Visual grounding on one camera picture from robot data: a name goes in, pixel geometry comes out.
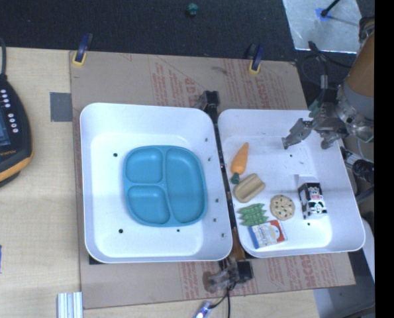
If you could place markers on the blue divided plate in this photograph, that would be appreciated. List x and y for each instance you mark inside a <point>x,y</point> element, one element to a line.
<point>183,184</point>

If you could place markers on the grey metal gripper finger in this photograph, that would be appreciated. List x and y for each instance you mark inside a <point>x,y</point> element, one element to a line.
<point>329,140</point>
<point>297,132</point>

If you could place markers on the brown cardboard board red print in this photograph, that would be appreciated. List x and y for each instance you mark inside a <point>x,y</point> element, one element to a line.
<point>124,78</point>

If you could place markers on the white plastic tray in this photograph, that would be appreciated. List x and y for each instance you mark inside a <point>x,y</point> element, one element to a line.
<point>110,243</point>
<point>335,177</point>

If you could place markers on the tan chocolate chip biscuit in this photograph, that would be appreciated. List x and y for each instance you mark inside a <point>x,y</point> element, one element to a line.
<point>282,207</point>

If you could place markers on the thin black and white rod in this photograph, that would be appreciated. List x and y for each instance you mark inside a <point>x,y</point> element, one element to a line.
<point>224,171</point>

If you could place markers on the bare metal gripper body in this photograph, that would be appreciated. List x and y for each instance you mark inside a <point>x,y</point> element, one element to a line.
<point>335,126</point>

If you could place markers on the orange carrot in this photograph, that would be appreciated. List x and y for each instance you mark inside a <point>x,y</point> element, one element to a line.
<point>240,159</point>

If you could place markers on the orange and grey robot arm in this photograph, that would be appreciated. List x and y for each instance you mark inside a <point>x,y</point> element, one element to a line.
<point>362,75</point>

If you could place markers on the black and white cow carton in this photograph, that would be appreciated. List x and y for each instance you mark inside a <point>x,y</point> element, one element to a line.
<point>312,200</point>

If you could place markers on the green pea pods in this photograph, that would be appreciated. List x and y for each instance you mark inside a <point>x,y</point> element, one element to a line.
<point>253,214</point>

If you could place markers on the white blue and red packet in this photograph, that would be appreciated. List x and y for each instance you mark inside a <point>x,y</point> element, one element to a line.
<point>267,234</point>

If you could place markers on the tan bread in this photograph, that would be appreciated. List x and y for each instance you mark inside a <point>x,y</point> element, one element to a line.
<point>249,188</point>

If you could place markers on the black cylinder on white bracket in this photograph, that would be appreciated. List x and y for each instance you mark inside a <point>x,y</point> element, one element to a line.
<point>360,168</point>

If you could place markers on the green broccoli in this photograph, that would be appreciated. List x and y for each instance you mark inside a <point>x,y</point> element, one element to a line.
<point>192,8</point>

